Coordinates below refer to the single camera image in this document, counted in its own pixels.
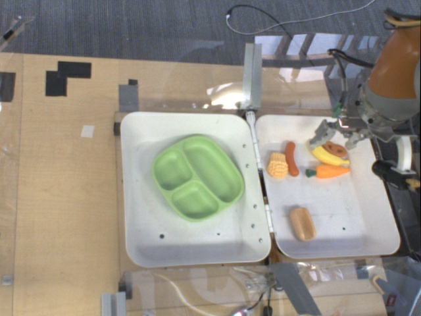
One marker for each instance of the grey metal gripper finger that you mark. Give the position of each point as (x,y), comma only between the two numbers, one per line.
(324,132)
(354,140)

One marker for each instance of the yellow banana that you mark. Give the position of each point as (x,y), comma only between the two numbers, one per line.
(325,156)

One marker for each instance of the yellow corn cob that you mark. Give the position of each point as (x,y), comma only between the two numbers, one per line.
(278,166)

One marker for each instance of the black cylinder on white bracket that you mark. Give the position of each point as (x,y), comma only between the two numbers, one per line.
(389,171)

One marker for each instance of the green divided plate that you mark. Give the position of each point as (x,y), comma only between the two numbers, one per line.
(204,163)

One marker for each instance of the red-brown sausage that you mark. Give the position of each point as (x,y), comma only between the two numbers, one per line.
(291,158)

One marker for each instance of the tan bread bun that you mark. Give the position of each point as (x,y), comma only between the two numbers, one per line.
(302,224)

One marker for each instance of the orange carrot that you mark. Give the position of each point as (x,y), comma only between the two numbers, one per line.
(329,171)

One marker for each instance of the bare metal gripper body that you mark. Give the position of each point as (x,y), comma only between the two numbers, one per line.
(353,118)

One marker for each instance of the brown biscuit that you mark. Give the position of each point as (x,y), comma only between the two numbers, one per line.
(335,149)

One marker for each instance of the white plastic tray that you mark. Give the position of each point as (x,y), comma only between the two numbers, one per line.
(345,209)
(184,242)

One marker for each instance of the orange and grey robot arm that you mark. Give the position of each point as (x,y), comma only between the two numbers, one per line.
(394,71)

